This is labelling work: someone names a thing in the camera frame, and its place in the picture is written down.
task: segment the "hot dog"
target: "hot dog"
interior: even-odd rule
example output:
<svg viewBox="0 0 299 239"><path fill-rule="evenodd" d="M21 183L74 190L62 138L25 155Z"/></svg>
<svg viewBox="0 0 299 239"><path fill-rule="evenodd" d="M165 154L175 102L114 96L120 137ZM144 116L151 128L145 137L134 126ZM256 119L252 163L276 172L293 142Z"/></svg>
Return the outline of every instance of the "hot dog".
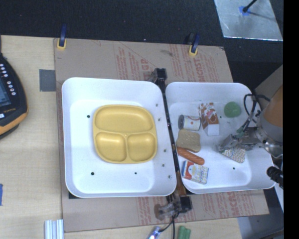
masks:
<svg viewBox="0 0 299 239"><path fill-rule="evenodd" d="M182 156L186 159L188 159L189 161L192 161L198 165L203 165L205 163L205 159L189 152L188 150L182 148L182 147L177 147L177 153L179 156Z"/></svg>

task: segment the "tin can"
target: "tin can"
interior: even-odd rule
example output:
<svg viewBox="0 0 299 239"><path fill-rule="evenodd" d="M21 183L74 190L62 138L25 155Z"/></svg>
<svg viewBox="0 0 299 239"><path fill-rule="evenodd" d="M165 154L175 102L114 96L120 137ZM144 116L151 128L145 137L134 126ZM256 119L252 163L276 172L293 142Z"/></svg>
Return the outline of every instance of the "tin can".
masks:
<svg viewBox="0 0 299 239"><path fill-rule="evenodd" d="M198 131L200 128L200 116L180 115L178 117L178 128Z"/></svg>

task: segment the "snack box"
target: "snack box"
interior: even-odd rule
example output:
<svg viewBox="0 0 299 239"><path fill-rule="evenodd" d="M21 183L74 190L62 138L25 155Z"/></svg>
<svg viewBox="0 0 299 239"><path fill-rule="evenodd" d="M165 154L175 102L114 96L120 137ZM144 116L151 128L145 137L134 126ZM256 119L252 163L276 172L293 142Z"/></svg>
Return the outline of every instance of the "snack box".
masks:
<svg viewBox="0 0 299 239"><path fill-rule="evenodd" d="M216 150L216 145L222 143L229 134L235 134L247 118L246 113L227 118L224 115L225 105L234 101L243 107L244 96L250 93L246 86L239 83L173 82L167 85L165 91L166 111L161 89L152 82L77 77L66 80L62 86L62 109L65 181L69 192L80 198L170 195L176 188L175 167L186 160L178 156L178 162L174 163L166 114L169 115L176 141L179 116L199 116L198 107L202 103L210 102L217 111L219 135L208 136L202 127L195 131L200 135L201 144L201 150L196 155L205 159L208 183L200 184L182 178L184 186L194 194L273 187L275 183L266 174L273 162L264 149L246 151L243 163L237 163ZM246 106L251 105L252 101L247 99ZM113 132L112 129L109 132L107 128L94 124L97 130L110 136L95 141L93 116L98 109L108 106L110 108L104 111L116 110L112 106L133 106L146 109L151 114L155 124L155 136L149 137L152 132L147 128L137 133L143 145L149 144L153 149L141 158L141 162L135 162L138 160L135 151L138 141L135 140L130 141L126 158L121 158L117 152L115 162L109 162L98 154L95 146L97 142L109 146L108 142L115 142L117 139L112 138L111 133L121 135L121 140L116 141L117 146L123 146L124 142L129 141L129 135L133 135L133 132ZM101 114L101 117L107 118L106 114Z"/></svg>

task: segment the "green lime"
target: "green lime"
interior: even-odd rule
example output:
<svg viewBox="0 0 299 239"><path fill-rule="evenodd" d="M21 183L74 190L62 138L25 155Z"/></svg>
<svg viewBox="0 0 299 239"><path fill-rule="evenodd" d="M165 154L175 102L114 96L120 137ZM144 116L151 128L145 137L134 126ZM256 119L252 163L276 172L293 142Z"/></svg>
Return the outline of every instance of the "green lime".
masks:
<svg viewBox="0 0 299 239"><path fill-rule="evenodd" d="M235 102L229 102L224 108L225 115L229 118L237 117L241 113L240 106Z"/></svg>

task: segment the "table surface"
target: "table surface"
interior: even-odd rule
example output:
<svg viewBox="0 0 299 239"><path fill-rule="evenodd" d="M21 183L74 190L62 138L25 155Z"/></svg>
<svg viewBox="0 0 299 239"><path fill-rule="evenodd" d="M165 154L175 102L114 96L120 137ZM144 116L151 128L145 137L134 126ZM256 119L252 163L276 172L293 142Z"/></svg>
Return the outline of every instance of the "table surface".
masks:
<svg viewBox="0 0 299 239"><path fill-rule="evenodd" d="M53 38L2 36L2 53L24 85L29 114L0 140L0 239L44 238L44 221L62 219L56 92L42 92L39 70L54 70ZM241 238L236 218L175 224L191 238ZM66 239L146 238L153 226L65 233ZM172 238L172 226L160 236Z"/></svg>

